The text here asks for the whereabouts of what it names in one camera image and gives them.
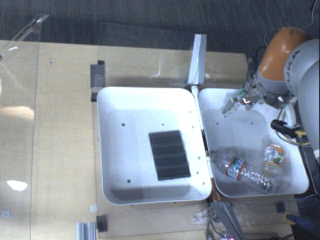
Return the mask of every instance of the wooden surface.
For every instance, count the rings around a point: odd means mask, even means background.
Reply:
[[[95,160],[90,64],[105,60],[109,70],[121,69],[118,73],[123,76],[136,70],[147,72],[149,67],[152,67],[152,73],[159,73],[161,68],[165,69],[161,73],[167,72],[169,75],[165,73],[164,76],[170,78],[184,74],[184,70],[188,69],[186,65],[190,53],[57,43],[40,43],[39,47],[33,158],[19,162],[24,163],[26,168],[32,168],[32,192],[29,193],[31,201],[28,207],[28,201],[26,205],[21,205],[21,200],[11,200],[11,206],[22,206],[21,211],[29,219],[18,222],[24,222],[25,233],[28,235],[29,230],[32,240],[76,239],[77,222],[95,221],[98,213],[91,212],[91,206],[97,205],[99,200],[100,203],[105,202],[110,208],[109,212],[118,218],[114,221],[116,223],[110,222],[110,230],[117,232],[118,236],[122,232],[130,232],[131,229],[119,215],[121,213],[118,213],[117,206],[111,207],[106,200],[101,199],[102,193],[96,183],[96,175],[99,175],[96,173],[96,163],[99,159]],[[174,65],[176,71],[170,73],[168,65]],[[240,86],[245,78],[246,58],[243,54],[208,52],[206,72],[207,81],[216,83],[217,86]],[[24,148],[20,142],[16,145]],[[8,160],[6,166],[10,168],[12,163]],[[181,219],[191,223],[191,218],[181,216]],[[0,230],[0,238],[23,239],[18,235],[8,237],[8,232],[21,230],[16,230],[17,223],[14,221],[7,222],[5,227],[10,230]],[[139,227],[145,227],[143,223],[136,223]],[[256,229],[261,232],[278,232],[281,236],[291,232],[287,224],[260,227]],[[190,227],[184,232],[177,232],[180,230],[176,228],[172,229],[175,232],[162,234],[152,234],[152,231],[147,230],[148,235],[128,237],[124,236],[126,233],[117,239],[203,240],[204,228],[203,225]],[[135,229],[133,232],[138,234],[139,230]]]

